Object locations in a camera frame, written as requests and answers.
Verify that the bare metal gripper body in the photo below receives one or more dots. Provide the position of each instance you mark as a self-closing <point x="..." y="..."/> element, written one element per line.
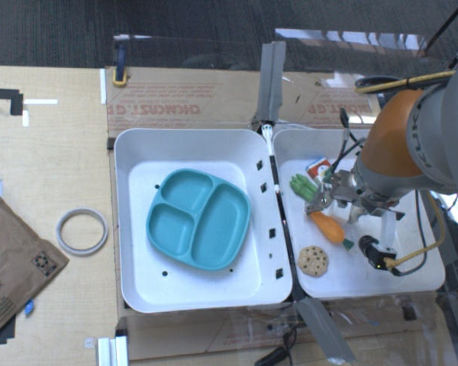
<point x="345" y="189"/>

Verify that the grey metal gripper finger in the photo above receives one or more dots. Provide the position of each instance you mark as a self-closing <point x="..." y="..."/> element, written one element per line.
<point x="323" y="192"/>
<point x="317" y="206"/>

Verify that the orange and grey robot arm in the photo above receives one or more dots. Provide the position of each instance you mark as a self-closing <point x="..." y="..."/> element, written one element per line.
<point x="412" y="143"/>

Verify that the green toy asparagus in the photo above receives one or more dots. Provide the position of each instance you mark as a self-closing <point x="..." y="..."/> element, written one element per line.
<point x="303" y="187"/>

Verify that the orange toy carrot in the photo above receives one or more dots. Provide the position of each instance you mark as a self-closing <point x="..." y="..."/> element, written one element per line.
<point x="328" y="227"/>

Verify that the red and white carton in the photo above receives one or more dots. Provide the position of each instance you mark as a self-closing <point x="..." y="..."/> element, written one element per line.
<point x="317" y="168"/>

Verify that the tan toy biscuit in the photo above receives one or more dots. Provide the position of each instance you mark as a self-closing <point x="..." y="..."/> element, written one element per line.
<point x="313" y="261"/>

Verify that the white plastic tray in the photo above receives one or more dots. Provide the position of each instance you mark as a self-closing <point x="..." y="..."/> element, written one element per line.
<point x="366" y="280"/>
<point x="198" y="292"/>

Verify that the blue divided plate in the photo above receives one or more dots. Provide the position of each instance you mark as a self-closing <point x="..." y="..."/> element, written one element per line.
<point x="213" y="223"/>

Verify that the brown cardboard board red print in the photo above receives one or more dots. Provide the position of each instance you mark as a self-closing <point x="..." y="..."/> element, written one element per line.
<point x="198" y="101"/>

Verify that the brown paper bag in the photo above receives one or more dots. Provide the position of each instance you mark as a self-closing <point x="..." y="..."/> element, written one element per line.
<point x="11" y="257"/>

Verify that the black cylinder on white bracket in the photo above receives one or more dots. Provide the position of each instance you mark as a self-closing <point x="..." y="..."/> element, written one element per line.
<point x="378" y="255"/>

